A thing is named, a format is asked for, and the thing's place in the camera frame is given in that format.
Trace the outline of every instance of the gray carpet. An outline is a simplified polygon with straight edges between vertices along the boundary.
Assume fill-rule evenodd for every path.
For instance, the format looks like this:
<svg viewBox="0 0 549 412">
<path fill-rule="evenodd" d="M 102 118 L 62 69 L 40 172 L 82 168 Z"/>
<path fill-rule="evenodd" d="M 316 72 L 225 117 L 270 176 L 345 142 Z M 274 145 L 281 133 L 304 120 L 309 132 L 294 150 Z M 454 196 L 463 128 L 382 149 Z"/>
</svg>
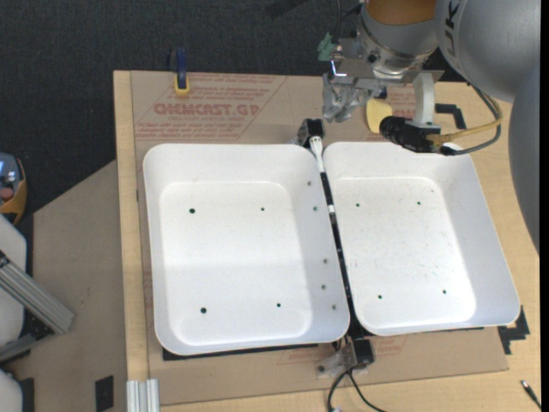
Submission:
<svg viewBox="0 0 549 412">
<path fill-rule="evenodd" d="M 0 0 L 0 151 L 26 169 L 27 211 L 114 160 L 114 70 L 166 70 L 184 46 L 190 71 L 320 76 L 334 24 L 331 0 Z"/>
</svg>

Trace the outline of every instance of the white tray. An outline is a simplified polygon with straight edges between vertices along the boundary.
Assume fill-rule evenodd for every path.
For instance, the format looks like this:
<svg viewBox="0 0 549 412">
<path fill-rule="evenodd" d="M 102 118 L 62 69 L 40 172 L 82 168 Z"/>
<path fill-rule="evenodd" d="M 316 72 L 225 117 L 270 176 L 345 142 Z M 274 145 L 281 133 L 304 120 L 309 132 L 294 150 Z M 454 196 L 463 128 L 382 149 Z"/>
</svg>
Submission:
<svg viewBox="0 0 549 412">
<path fill-rule="evenodd" d="M 324 152 L 359 322 L 381 336 L 512 323 L 516 295 L 468 155 Z"/>
<path fill-rule="evenodd" d="M 21 412 L 23 410 L 23 393 L 21 385 L 0 369 L 0 400 L 2 412 Z"/>
<path fill-rule="evenodd" d="M 312 154 L 161 144 L 143 162 L 160 343 L 175 354 L 333 342 L 349 325 Z"/>
</svg>

